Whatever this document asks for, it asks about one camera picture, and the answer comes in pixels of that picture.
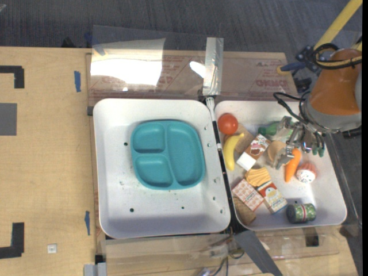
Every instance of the banana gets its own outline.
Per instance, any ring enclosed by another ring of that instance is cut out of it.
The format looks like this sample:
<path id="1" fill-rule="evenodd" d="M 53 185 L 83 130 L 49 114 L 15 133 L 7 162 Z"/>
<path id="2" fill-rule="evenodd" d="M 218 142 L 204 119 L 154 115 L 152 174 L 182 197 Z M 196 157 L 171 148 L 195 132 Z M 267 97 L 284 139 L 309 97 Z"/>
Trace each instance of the banana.
<path id="1" fill-rule="evenodd" d="M 235 161 L 234 161 L 234 150 L 236 143 L 244 137 L 244 133 L 240 135 L 232 135 L 226 139 L 224 144 L 224 159 L 225 159 L 225 166 L 229 171 L 233 171 L 235 168 Z"/>

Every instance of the dark floor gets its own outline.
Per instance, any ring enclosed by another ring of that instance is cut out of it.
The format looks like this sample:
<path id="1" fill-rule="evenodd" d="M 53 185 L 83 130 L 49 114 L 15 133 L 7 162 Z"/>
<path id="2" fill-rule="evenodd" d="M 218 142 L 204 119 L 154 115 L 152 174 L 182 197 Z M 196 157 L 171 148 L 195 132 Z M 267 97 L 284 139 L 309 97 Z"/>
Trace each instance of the dark floor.
<path id="1" fill-rule="evenodd" d="M 93 25 L 224 38 L 225 51 L 284 52 L 289 62 L 315 44 L 349 0 L 0 0 L 0 45 L 85 47 Z M 350 47 L 362 35 L 362 8 L 333 41 Z M 351 251 L 362 275 L 362 138 L 333 136 L 349 208 Z"/>

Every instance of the teal bowl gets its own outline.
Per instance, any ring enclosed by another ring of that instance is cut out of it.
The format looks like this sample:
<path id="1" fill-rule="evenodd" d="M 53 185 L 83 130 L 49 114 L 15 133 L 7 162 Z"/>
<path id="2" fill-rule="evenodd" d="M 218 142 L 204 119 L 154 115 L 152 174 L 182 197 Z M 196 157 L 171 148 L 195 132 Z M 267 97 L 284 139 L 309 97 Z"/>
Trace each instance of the teal bowl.
<path id="1" fill-rule="evenodd" d="M 205 161 L 197 131 L 175 120 L 138 125 L 131 135 L 131 153 L 137 179 L 156 190 L 178 190 L 200 183 Z"/>

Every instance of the orange carrot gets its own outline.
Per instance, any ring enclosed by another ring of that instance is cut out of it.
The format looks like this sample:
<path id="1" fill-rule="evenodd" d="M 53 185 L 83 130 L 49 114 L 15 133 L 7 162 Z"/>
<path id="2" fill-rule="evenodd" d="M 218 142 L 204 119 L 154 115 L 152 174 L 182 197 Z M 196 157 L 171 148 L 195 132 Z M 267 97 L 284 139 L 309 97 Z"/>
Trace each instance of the orange carrot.
<path id="1" fill-rule="evenodd" d="M 292 176 L 295 174 L 297 170 L 297 167 L 301 159 L 301 152 L 298 148 L 294 148 L 292 150 L 292 154 L 294 155 L 294 158 L 291 159 L 285 165 L 285 182 L 290 182 L 290 180 L 292 179 Z"/>

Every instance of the can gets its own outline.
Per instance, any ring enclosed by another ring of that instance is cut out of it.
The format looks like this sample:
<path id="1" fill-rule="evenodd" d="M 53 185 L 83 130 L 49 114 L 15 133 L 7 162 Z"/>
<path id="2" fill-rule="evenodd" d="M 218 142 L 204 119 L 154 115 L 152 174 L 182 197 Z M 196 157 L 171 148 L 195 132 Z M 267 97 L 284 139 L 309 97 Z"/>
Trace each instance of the can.
<path id="1" fill-rule="evenodd" d="M 313 204 L 288 205 L 286 215 L 292 224 L 310 222 L 316 218 L 316 208 Z"/>

